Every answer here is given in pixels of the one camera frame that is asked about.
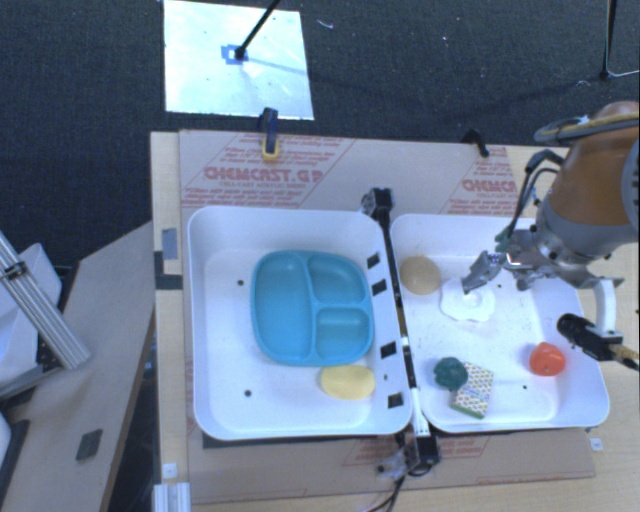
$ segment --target patterned box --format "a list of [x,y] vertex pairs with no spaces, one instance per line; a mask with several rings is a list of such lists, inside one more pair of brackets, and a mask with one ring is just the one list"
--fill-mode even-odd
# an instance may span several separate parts
[[493,372],[472,363],[464,363],[469,379],[452,395],[451,407],[457,411],[482,419],[487,414]]

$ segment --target black carpet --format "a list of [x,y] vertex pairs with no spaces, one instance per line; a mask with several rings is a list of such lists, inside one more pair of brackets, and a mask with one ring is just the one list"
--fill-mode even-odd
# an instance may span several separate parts
[[[301,13],[315,113],[285,132],[453,142],[475,127],[488,143],[531,144],[550,121],[638,99],[638,75],[598,79],[605,0],[280,8]],[[151,131],[255,129],[164,111],[162,9],[0,1],[0,229],[19,250],[42,242],[68,265],[149,220]],[[639,27],[640,4],[621,1],[616,70],[638,67]]]

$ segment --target blue plate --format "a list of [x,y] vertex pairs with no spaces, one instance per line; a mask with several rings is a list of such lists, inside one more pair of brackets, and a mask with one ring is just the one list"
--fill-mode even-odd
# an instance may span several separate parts
[[373,341],[367,281],[354,262],[335,254],[267,254],[253,272],[251,317],[264,353],[290,365],[349,364]]

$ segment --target red tomato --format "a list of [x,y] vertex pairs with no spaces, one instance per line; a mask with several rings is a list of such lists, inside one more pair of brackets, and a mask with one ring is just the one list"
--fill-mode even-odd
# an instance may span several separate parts
[[546,341],[540,343],[529,358],[531,371],[545,377],[558,375],[564,370],[565,364],[566,360],[560,349]]

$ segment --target metal pole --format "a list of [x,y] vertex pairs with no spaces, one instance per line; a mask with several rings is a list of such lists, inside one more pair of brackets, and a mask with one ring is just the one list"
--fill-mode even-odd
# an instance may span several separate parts
[[255,27],[253,27],[253,30],[247,36],[244,43],[242,43],[241,46],[236,48],[236,51],[234,52],[234,57],[236,58],[236,60],[244,59],[244,54],[247,51],[247,46],[249,46],[249,43],[251,43],[251,40],[256,36],[258,31],[262,28],[262,25],[264,25],[265,21],[267,21],[267,18],[271,15],[271,13],[275,10],[275,8],[278,7],[279,3],[280,3],[280,0],[273,0],[273,2],[271,2],[271,5],[267,8],[265,13],[262,15],[262,18],[260,18],[260,21],[258,21],[258,24]]

